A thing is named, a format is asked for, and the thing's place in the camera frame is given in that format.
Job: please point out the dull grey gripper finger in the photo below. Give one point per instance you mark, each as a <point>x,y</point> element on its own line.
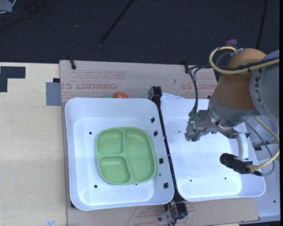
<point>189,132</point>
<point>197,136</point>

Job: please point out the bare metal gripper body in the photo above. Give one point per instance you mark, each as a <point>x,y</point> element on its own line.
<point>205,122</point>

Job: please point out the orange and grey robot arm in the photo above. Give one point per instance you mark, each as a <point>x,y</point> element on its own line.
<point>235,88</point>

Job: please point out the thin black rod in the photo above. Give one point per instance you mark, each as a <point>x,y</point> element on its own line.
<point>166,145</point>

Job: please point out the white plastic tray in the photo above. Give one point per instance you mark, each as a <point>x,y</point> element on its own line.
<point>202,163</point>
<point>85,149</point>

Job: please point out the white printed paper slip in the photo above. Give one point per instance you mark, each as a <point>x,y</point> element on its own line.
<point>171,96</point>

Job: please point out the green divided plate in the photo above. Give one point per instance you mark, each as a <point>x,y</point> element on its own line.
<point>132,154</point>

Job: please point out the brown cardboard board red print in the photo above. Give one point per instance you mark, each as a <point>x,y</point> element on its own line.
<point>132,81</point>

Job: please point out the red toy tomato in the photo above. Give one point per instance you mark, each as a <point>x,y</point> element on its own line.
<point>120,95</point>

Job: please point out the small green toy piece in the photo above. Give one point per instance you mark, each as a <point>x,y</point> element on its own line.
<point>106,96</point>

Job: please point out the black cylinder on white bracket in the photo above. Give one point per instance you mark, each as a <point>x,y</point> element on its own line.
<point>235,162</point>

